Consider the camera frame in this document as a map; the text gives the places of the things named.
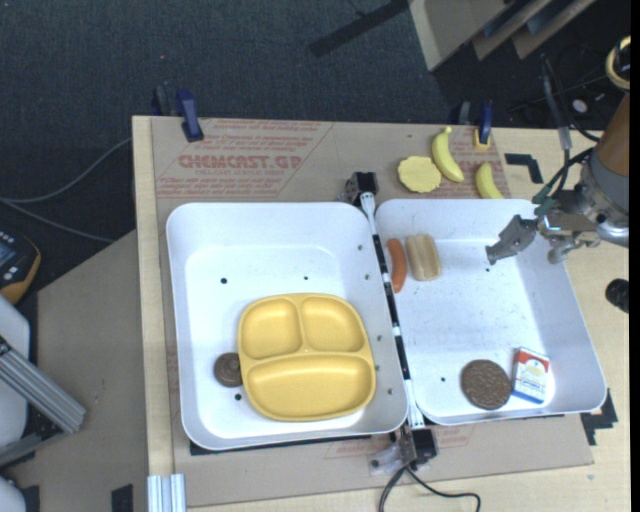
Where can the thin black and white rod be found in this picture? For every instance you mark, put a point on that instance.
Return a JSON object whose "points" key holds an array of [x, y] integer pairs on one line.
{"points": [[396, 330]]}

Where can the orange sausage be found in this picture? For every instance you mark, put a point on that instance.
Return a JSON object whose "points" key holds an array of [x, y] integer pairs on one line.
{"points": [[397, 265]]}

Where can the brown cardboard board red print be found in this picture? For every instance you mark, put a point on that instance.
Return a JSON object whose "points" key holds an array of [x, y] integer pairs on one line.
{"points": [[240, 165]]}

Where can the brown round biscuit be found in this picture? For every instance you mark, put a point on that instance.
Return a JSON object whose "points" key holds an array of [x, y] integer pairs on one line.
{"points": [[486, 385]]}

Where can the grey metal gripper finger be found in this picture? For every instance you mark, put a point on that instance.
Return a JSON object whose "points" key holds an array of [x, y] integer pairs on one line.
{"points": [[559, 254], [511, 240]]}

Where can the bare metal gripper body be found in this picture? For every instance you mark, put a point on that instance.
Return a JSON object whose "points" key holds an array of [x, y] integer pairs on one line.
{"points": [[575, 217]]}

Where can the black cylinder on white bracket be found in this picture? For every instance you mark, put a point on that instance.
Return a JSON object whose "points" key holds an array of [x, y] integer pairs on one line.
{"points": [[619, 296]]}

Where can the brown doughnut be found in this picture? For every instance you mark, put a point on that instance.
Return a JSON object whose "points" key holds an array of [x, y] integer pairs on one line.
{"points": [[227, 371]]}

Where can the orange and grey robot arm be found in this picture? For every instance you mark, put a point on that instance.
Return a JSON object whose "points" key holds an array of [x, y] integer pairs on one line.
{"points": [[612, 150]]}

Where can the white red blue carton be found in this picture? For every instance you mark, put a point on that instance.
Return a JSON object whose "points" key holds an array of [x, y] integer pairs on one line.
{"points": [[531, 376]]}

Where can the white plastic tray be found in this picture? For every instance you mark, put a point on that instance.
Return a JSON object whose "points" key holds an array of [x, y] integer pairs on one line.
{"points": [[465, 320], [280, 235]]}

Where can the tan bread bun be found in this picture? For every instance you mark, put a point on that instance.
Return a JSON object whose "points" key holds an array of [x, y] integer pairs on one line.
{"points": [[423, 257]]}

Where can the yellow divided plate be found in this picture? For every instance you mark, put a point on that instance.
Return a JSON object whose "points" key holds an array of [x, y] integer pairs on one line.
{"points": [[305, 370]]}

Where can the yellow banana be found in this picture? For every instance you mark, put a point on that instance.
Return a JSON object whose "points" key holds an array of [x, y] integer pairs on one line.
{"points": [[446, 157], [487, 184]]}

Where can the yellow round biscuit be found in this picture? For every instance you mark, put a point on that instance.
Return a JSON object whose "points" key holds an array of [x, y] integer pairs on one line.
{"points": [[419, 174]]}

